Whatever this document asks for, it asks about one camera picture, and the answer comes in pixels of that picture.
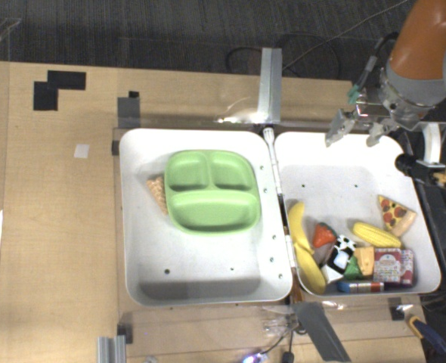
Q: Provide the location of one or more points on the black and white carton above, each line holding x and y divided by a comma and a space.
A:
340, 257

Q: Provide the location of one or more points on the blue and red tube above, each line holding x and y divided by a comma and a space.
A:
361, 287

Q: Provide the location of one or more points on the yellow banana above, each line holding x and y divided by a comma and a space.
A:
296, 221
310, 270

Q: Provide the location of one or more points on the yellow cheese wedge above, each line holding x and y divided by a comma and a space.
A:
366, 261

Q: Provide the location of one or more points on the green wedge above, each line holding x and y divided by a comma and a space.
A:
352, 270

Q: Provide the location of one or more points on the black cylinder on white bracket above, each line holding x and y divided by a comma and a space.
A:
431, 142

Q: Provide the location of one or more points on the tan waffle biscuit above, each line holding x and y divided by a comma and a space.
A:
157, 191

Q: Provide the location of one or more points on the green divided plate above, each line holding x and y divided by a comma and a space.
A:
211, 202

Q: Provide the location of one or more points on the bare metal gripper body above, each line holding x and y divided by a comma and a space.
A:
391, 112

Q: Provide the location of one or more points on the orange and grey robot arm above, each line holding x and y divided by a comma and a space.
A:
415, 32

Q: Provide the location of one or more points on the pink printed packet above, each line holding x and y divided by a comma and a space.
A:
393, 267

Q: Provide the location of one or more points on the pizza slice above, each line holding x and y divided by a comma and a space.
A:
395, 214

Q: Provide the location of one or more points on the white plastic tray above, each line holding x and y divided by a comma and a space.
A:
332, 172
192, 267

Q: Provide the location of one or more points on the red strawberry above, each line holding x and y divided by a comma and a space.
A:
323, 236

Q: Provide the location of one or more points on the yellow corn cob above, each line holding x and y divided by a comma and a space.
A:
376, 234

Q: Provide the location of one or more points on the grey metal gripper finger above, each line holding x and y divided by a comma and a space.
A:
338, 129
376, 132

